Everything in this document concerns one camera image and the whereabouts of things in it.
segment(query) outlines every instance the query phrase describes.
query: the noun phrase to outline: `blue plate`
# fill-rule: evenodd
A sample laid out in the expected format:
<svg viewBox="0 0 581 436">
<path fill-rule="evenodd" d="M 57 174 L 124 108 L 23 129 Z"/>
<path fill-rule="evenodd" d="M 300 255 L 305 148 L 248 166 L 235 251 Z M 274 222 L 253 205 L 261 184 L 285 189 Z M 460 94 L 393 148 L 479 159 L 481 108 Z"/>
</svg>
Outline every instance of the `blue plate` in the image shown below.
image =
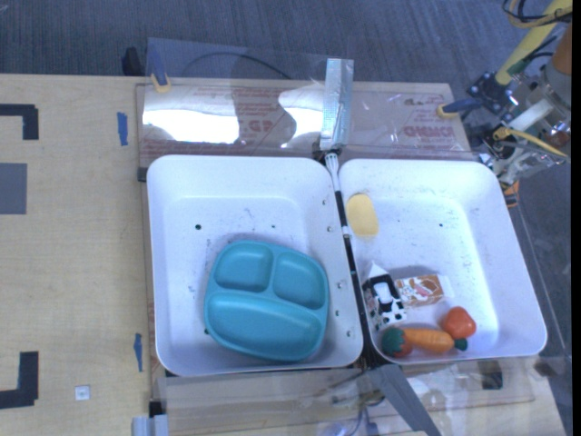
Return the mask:
<svg viewBox="0 0 581 436">
<path fill-rule="evenodd" d="M 203 314 L 224 347 L 298 362 L 319 349 L 328 309 L 327 274 L 316 260 L 272 243 L 237 241 L 214 262 Z"/>
</svg>

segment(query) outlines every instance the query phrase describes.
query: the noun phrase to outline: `yellow tube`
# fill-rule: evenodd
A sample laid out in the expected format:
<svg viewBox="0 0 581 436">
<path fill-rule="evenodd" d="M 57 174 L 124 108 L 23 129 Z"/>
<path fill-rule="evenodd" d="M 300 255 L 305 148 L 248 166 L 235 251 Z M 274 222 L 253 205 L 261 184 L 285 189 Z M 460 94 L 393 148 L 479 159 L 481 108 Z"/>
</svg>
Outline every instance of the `yellow tube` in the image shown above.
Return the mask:
<svg viewBox="0 0 581 436">
<path fill-rule="evenodd" d="M 544 15 L 550 15 L 559 8 L 570 6 L 572 2 L 573 0 L 553 0 L 545 10 Z M 498 69 L 495 75 L 497 83 L 501 85 L 510 84 L 511 76 L 507 72 L 507 69 L 514 63 L 522 60 L 525 56 L 530 54 L 539 45 L 541 45 L 542 42 L 553 30 L 555 24 L 556 23 L 553 23 L 551 25 L 541 25 L 539 27 L 533 27 L 529 29 L 528 34 L 520 42 L 520 44 L 518 44 L 517 48 L 513 51 L 512 55 L 505 61 L 505 63 L 500 67 L 500 69 Z"/>
</svg>

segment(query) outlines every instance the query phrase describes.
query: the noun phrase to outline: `black corner marking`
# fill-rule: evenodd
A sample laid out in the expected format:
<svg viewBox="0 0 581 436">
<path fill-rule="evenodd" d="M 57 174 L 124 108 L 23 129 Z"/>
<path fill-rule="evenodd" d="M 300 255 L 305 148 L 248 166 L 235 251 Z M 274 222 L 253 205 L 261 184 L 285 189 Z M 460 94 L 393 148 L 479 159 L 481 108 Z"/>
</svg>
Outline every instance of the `black corner marking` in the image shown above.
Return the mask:
<svg viewBox="0 0 581 436">
<path fill-rule="evenodd" d="M 22 138 L 38 140 L 38 108 L 32 104 L 0 104 L 0 116 L 22 116 Z"/>
<path fill-rule="evenodd" d="M 18 387 L 0 391 L 0 409 L 30 407 L 38 399 L 38 352 L 20 352 Z"/>
</svg>

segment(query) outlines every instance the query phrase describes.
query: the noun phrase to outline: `gray carpet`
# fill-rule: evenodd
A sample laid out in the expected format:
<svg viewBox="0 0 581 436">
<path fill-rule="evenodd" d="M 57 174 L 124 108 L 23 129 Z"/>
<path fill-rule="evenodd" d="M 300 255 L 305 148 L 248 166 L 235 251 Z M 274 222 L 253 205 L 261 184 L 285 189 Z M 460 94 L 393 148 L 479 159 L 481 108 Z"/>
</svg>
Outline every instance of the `gray carpet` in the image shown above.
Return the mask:
<svg viewBox="0 0 581 436">
<path fill-rule="evenodd" d="M 449 83 L 462 98 L 526 34 L 502 1 L 0 0 L 0 72 L 122 75 L 126 48 L 144 57 L 147 39 L 160 37 L 348 57 L 355 80 Z M 540 13 L 550 1 L 527 4 Z M 570 166 L 554 167 L 523 180 L 513 217 L 548 312 L 546 372 L 572 433 L 570 202 Z"/>
</svg>

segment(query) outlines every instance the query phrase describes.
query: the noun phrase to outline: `orange object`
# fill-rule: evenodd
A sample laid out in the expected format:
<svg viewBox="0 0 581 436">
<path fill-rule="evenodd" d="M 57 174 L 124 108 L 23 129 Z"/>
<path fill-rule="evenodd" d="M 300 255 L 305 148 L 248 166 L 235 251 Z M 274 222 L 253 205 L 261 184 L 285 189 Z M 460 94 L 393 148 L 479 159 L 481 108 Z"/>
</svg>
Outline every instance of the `orange object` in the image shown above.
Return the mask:
<svg viewBox="0 0 581 436">
<path fill-rule="evenodd" d="M 442 330 L 453 339 L 466 339 L 476 332 L 476 322 L 464 307 L 452 307 L 444 317 Z"/>
<path fill-rule="evenodd" d="M 454 338 L 445 331 L 431 330 L 430 328 L 401 328 L 401 330 L 412 345 L 427 351 L 443 353 L 455 345 Z"/>
</svg>

